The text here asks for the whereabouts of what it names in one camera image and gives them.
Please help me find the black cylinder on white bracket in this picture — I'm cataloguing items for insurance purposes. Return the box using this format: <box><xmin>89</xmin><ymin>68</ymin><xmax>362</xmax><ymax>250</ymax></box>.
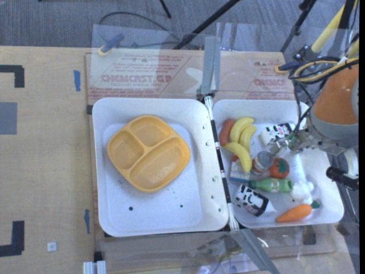
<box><xmin>326</xmin><ymin>147</ymin><xmax>359</xmax><ymax>191</ymax></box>

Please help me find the blue and white packet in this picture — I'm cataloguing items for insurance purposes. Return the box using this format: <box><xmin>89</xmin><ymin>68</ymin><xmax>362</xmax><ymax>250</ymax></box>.
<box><xmin>229</xmin><ymin>155</ymin><xmax>252</xmax><ymax>183</ymax></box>

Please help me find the white lumpy toy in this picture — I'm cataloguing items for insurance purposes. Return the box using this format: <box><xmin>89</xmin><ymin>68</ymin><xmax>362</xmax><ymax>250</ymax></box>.
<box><xmin>290</xmin><ymin>180</ymin><xmax>315</xmax><ymax>202</ymax></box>

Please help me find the orange carrot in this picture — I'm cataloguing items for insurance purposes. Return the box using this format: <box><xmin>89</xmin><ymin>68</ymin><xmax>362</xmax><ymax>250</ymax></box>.
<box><xmin>275</xmin><ymin>200</ymin><xmax>322</xmax><ymax>223</ymax></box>

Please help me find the yellow banana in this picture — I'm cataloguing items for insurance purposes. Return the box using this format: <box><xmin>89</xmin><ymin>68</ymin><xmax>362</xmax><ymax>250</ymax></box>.
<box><xmin>229</xmin><ymin>116</ymin><xmax>255</xmax><ymax>143</ymax></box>
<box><xmin>238</xmin><ymin>125</ymin><xmax>258</xmax><ymax>154</ymax></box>
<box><xmin>222</xmin><ymin>142</ymin><xmax>253</xmax><ymax>174</ymax></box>

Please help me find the cow print carton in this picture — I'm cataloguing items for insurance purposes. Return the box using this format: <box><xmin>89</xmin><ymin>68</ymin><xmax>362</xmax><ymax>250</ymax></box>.
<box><xmin>233</xmin><ymin>183</ymin><xmax>277</xmax><ymax>217</ymax></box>
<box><xmin>259</xmin><ymin>123</ymin><xmax>296</xmax><ymax>147</ymax></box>

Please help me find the white plastic tray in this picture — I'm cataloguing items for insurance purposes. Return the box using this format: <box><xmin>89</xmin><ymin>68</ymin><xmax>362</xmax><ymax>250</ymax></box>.
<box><xmin>212</xmin><ymin>99</ymin><xmax>345</xmax><ymax>229</ymax></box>
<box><xmin>91</xmin><ymin>97</ymin><xmax>230</xmax><ymax>237</ymax></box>

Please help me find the thin black and white rod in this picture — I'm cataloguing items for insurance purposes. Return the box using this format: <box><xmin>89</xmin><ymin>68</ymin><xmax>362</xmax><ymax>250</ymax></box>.
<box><xmin>203</xmin><ymin>95</ymin><xmax>239</xmax><ymax>231</ymax></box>

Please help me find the brown cardboard board, red print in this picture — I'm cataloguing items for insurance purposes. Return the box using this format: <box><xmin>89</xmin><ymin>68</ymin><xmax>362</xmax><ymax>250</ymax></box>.
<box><xmin>85</xmin><ymin>49</ymin><xmax>338</xmax><ymax>257</ymax></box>

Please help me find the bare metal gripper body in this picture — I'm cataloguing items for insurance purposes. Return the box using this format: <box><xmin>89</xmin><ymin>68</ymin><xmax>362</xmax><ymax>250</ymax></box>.
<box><xmin>287</xmin><ymin>128</ymin><xmax>343</xmax><ymax>156</ymax></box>

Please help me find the small can with grey lid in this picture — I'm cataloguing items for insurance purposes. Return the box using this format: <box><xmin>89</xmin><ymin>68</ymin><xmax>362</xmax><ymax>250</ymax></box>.
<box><xmin>250</xmin><ymin>150</ymin><xmax>275</xmax><ymax>176</ymax></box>

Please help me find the yellow divided plate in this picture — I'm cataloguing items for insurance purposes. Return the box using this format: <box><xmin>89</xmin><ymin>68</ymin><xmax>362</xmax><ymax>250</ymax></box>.
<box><xmin>107</xmin><ymin>115</ymin><xmax>191</xmax><ymax>194</ymax></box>

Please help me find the red sausage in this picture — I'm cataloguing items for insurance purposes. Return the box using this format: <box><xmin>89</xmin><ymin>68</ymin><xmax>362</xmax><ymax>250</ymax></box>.
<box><xmin>218</xmin><ymin>119</ymin><xmax>235</xmax><ymax>147</ymax></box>

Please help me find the green bottle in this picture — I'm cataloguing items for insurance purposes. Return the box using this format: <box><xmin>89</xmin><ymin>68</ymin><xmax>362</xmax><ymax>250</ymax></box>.
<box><xmin>248</xmin><ymin>177</ymin><xmax>294</xmax><ymax>194</ymax></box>

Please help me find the red tomato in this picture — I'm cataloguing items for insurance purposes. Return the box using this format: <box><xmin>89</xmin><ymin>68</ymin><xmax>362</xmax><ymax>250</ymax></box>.
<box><xmin>269</xmin><ymin>157</ymin><xmax>290</xmax><ymax>179</ymax></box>

